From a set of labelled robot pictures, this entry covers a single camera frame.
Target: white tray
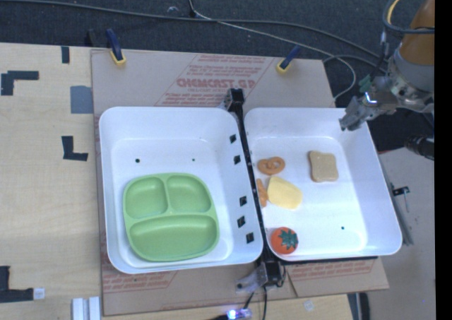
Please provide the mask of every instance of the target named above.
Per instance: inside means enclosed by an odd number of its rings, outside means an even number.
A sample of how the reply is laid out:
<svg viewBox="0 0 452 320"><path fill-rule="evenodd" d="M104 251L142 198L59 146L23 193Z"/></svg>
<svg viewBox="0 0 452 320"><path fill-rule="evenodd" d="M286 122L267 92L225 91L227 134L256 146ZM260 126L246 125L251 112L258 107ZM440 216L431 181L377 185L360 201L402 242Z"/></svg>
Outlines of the white tray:
<svg viewBox="0 0 452 320"><path fill-rule="evenodd" d="M107 252L121 272L251 263L261 254L263 239L246 160L230 113L218 108L114 107L100 117L100 150ZM122 213L124 187L131 179L166 172L190 173L209 188L220 228L210 253L151 262L131 249Z"/></svg>
<svg viewBox="0 0 452 320"><path fill-rule="evenodd" d="M295 210L268 202L262 209L268 236L281 226L292 228L299 246L286 261L383 256L397 252L402 235L367 124L342 131L336 108L256 108L244 123L255 178L263 158L280 156L286 167L278 174L298 186L302 204ZM316 183L310 177L310 150L332 153L339 178Z"/></svg>

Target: green plate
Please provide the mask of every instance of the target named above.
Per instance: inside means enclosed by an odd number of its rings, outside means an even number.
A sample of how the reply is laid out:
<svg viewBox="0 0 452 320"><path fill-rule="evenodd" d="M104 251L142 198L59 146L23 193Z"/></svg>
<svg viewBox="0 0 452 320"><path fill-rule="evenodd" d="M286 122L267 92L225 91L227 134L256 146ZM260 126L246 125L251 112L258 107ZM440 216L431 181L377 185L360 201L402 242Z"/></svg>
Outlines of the green plate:
<svg viewBox="0 0 452 320"><path fill-rule="evenodd" d="M203 256L220 231L207 186L187 173L152 174L131 180L123 214L132 249L148 261L181 261Z"/></svg>

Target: toy food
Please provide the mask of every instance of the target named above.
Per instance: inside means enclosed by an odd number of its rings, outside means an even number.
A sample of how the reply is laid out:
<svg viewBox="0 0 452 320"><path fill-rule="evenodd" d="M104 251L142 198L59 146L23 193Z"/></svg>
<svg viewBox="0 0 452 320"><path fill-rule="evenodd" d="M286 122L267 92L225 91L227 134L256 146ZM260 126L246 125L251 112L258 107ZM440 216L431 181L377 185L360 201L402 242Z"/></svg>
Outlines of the toy food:
<svg viewBox="0 0 452 320"><path fill-rule="evenodd" d="M303 193L298 187L276 176L270 177L267 193L271 203L291 210L298 207L303 199Z"/></svg>
<svg viewBox="0 0 452 320"><path fill-rule="evenodd" d="M291 254L298 247L298 236L288 227L279 227L270 236L270 245L278 254Z"/></svg>
<svg viewBox="0 0 452 320"><path fill-rule="evenodd" d="M261 203L261 207L264 208L265 206L267 206L268 193L260 179L256 180L256 184L257 184L257 193L259 195L259 202Z"/></svg>
<svg viewBox="0 0 452 320"><path fill-rule="evenodd" d="M339 178L334 154L311 150L309 161L311 162L311 178L313 181L333 182Z"/></svg>
<svg viewBox="0 0 452 320"><path fill-rule="evenodd" d="M285 167L285 161L281 157L272 157L259 160L257 168L264 174L273 175L281 172Z"/></svg>

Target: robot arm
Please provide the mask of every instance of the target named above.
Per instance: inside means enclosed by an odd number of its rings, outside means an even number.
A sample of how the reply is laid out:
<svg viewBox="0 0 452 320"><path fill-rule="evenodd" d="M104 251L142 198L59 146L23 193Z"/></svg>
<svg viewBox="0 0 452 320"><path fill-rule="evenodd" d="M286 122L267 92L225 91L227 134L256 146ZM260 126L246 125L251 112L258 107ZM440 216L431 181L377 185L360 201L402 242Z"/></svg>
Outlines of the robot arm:
<svg viewBox="0 0 452 320"><path fill-rule="evenodd" d="M388 5L388 28L398 0ZM393 114L398 107L416 112L434 111L434 13L435 0L425 0L413 18L410 29L403 30L400 45L388 61L385 76L360 83L361 98L353 97L339 120L342 130L355 130L381 114Z"/></svg>

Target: toy tomato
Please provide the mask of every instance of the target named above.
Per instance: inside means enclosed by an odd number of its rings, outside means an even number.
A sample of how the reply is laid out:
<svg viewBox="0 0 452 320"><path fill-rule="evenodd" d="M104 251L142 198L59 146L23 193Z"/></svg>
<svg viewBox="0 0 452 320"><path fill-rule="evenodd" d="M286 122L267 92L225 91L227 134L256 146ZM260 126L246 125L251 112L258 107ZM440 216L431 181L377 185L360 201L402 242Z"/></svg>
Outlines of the toy tomato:
<svg viewBox="0 0 452 320"><path fill-rule="evenodd" d="M279 227L272 232L270 245L278 254L291 254L298 247L298 236L288 227Z"/></svg>

